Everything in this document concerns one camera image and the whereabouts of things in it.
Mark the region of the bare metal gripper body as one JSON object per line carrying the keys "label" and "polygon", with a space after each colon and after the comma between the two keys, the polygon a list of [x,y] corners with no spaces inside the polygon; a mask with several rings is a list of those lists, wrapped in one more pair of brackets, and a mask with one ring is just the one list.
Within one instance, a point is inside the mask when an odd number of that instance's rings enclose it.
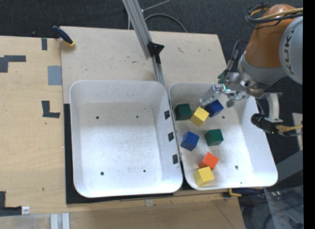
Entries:
{"label": "bare metal gripper body", "polygon": [[247,73],[224,71],[220,75],[221,92],[228,98],[262,97],[271,84],[262,84],[253,80]]}

